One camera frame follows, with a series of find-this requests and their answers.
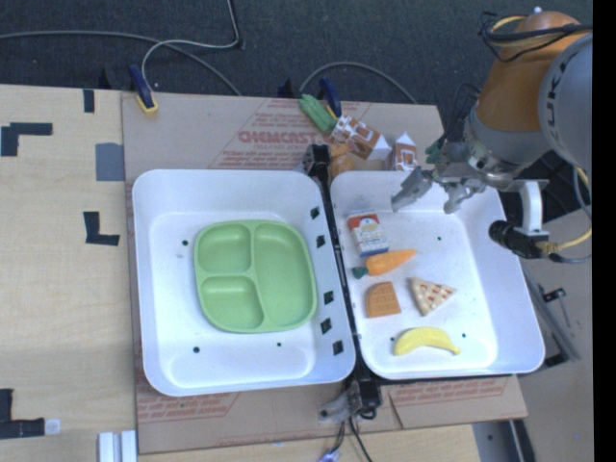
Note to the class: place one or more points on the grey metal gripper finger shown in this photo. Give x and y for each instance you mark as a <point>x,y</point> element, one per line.
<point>411,190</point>
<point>457,196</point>

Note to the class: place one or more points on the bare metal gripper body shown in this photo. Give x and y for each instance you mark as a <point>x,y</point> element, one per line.
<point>462,164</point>

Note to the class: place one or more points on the white plastic tray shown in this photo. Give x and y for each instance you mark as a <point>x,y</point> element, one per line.
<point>471,267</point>
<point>163,306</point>

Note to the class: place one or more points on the pizza slice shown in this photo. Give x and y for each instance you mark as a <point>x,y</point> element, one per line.
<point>428,294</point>

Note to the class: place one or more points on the green divided plate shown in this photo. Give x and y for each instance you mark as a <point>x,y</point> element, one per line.
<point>255,277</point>

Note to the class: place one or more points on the orange and white carton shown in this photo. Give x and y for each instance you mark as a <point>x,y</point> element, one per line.
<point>361,137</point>
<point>403,154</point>

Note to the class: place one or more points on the black cylinder on white bracket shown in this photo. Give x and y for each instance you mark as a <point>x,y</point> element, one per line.
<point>517,238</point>

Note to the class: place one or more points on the orange carrot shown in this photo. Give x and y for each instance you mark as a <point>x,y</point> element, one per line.
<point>387,261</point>

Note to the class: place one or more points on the brown cardboard board red print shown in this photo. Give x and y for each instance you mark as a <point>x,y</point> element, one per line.
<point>192,133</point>

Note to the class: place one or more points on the red white blue carton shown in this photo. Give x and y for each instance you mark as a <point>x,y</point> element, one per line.
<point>368,235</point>

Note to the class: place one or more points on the orange toy food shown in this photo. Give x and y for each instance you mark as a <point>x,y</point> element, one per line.
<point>341,161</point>

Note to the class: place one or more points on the orange bread slice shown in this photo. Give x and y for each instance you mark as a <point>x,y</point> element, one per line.
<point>382,300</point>

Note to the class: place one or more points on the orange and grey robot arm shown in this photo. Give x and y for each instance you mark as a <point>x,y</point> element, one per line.
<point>515,99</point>

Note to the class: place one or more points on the yellow banana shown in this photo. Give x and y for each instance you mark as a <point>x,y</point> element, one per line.
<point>423,340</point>

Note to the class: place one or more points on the green toy vegetable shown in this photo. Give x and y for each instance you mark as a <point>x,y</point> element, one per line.
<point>316,111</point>

